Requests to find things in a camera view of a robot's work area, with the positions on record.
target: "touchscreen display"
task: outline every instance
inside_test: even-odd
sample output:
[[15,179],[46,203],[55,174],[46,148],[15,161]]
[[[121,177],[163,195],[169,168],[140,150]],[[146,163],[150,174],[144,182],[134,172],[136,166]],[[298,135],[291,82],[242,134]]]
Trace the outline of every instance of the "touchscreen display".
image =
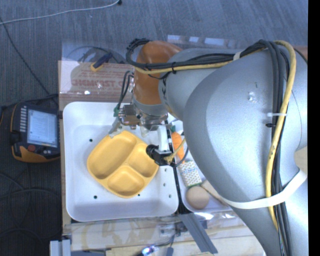
[[57,116],[55,114],[33,109],[28,110],[27,142],[29,144],[57,148],[57,134]]

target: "cable tie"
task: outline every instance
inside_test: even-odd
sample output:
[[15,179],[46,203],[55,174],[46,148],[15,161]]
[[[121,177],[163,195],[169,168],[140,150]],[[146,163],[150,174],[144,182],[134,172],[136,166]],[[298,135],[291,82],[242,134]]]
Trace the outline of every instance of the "cable tie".
[[267,115],[267,117],[277,117],[277,116],[286,117],[286,116],[287,116],[287,113],[271,113],[271,112],[269,112],[269,113],[267,113],[266,115]]
[[264,207],[276,206],[286,201],[295,191],[305,182],[307,174],[299,169],[298,173],[285,186],[285,188],[278,194],[262,199],[257,199],[249,202],[234,202],[222,197],[222,199],[230,206],[238,209],[257,209]]
[[176,62],[172,62],[172,63],[171,63],[171,69],[172,69],[172,73],[173,73],[173,74],[177,73],[177,71],[174,70],[174,65],[175,65],[175,64],[176,64]]
[[242,53],[242,51],[238,51],[237,53],[235,53],[235,54],[233,55],[233,60],[236,61],[236,60],[240,59],[240,54],[241,54],[241,53]]

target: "orange object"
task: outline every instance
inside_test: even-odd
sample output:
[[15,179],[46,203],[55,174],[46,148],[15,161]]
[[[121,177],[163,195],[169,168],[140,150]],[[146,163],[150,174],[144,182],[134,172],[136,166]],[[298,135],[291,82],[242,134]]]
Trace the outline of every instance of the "orange object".
[[[148,64],[166,63],[173,55],[181,50],[180,47],[169,42],[159,40],[150,41],[142,47],[138,53],[136,62]],[[159,78],[160,74],[154,74],[153,76]],[[136,71],[134,72],[133,96],[142,104],[161,104],[158,84],[158,79]]]
[[[179,133],[177,133],[176,131],[174,131],[171,134],[171,138],[172,138],[172,145],[174,150],[176,150],[182,143],[183,139],[181,138],[181,135]],[[177,153],[177,156],[179,157],[180,160],[182,160],[185,156],[185,150],[184,147],[181,147]]]

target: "white basin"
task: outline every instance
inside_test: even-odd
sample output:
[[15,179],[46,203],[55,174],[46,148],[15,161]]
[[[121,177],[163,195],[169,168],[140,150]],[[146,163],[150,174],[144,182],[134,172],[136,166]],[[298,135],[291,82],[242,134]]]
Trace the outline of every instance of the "white basin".
[[[87,170],[87,158],[115,120],[116,103],[72,102],[63,110],[66,210],[78,222],[141,217],[164,217],[178,208],[173,169],[160,166],[154,178],[137,196],[121,198],[99,184]],[[158,145],[157,131],[141,136],[139,127],[130,130],[147,144]]]

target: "yellow plastic tray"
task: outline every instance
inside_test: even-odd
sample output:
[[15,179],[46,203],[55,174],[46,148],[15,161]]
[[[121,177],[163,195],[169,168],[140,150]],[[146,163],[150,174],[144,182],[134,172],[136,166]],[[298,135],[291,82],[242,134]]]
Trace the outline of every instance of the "yellow plastic tray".
[[105,136],[91,151],[86,166],[93,178],[122,198],[138,195],[159,166],[147,155],[147,144],[129,131]]

